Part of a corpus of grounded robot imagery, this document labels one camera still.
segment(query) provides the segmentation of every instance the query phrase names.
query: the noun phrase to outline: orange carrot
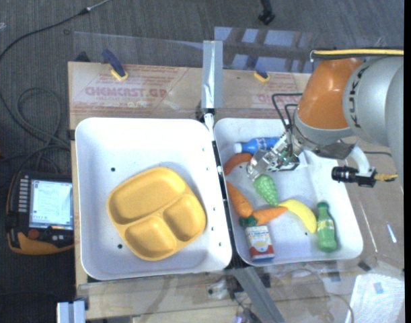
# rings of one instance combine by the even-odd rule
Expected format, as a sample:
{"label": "orange carrot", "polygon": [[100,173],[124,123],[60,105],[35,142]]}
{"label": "orange carrot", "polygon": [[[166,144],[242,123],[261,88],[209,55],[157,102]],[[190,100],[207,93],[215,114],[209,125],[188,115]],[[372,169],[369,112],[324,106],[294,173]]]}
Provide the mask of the orange carrot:
{"label": "orange carrot", "polygon": [[244,162],[249,162],[252,158],[252,155],[250,153],[237,153],[230,157],[228,161],[223,165],[223,173],[225,176],[229,175],[229,173],[232,171],[236,165]]}
{"label": "orange carrot", "polygon": [[226,188],[232,205],[239,216],[243,218],[249,217],[253,213],[253,207],[250,202],[248,202],[245,196],[228,181],[226,181]]}
{"label": "orange carrot", "polygon": [[268,223],[274,218],[277,218],[279,215],[283,214],[285,211],[287,211],[286,207],[276,206],[276,207],[271,207],[271,208],[258,209],[257,211],[254,211],[252,215],[253,215],[253,218],[256,219],[258,222],[257,226],[259,226],[259,225],[264,225],[265,223]]}

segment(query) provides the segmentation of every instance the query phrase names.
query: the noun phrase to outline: green bottle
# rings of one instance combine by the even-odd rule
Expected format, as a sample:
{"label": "green bottle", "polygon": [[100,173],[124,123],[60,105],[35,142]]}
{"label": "green bottle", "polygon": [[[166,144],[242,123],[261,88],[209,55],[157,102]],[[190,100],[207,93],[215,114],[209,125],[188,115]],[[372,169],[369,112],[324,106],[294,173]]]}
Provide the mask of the green bottle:
{"label": "green bottle", "polygon": [[317,217],[317,236],[319,238],[319,249],[325,252],[335,251],[337,242],[335,240],[334,220],[328,214],[329,205],[326,202],[317,204],[319,216]]}

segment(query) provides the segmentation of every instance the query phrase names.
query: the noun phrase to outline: orange compartment plate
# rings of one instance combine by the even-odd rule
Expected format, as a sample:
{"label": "orange compartment plate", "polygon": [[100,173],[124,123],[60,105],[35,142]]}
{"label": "orange compartment plate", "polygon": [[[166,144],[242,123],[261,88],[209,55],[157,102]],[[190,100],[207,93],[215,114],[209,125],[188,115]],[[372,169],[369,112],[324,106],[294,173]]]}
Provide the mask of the orange compartment plate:
{"label": "orange compartment plate", "polygon": [[193,242],[205,229],[205,211],[184,179],[156,167],[117,186],[108,196],[111,222],[132,252],[157,261]]}

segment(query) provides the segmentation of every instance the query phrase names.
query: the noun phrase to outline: blue bottle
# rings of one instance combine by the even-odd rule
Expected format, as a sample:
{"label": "blue bottle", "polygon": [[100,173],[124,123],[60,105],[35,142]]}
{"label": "blue bottle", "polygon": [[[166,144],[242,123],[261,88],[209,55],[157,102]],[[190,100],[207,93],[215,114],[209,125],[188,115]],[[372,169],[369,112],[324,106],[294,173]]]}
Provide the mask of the blue bottle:
{"label": "blue bottle", "polygon": [[254,154],[258,149],[262,151],[269,150],[277,143],[278,137],[256,137],[246,143],[235,143],[233,151],[235,153],[251,153]]}

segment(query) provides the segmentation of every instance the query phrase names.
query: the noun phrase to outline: yellow banana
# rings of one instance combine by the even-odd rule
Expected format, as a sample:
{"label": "yellow banana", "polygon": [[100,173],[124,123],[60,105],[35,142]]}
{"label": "yellow banana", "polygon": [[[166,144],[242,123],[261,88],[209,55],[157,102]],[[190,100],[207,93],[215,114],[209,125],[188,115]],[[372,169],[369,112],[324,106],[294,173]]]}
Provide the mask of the yellow banana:
{"label": "yellow banana", "polygon": [[301,201],[289,199],[278,203],[278,205],[284,206],[288,211],[296,214],[296,216],[302,220],[307,230],[311,234],[315,233],[317,229],[317,219],[311,209],[304,205]]}

